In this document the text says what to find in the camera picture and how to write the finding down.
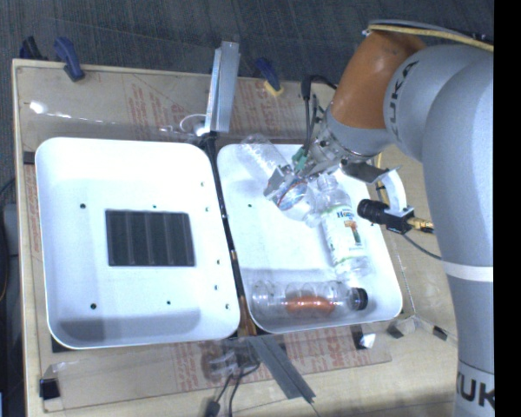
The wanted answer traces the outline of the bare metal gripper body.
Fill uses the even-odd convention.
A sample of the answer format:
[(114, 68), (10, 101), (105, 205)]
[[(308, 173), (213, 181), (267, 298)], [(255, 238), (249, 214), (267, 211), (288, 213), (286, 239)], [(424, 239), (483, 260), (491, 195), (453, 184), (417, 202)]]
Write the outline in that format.
[(292, 156), (291, 168), (300, 179), (332, 173), (345, 158), (345, 149), (333, 134), (311, 136)]

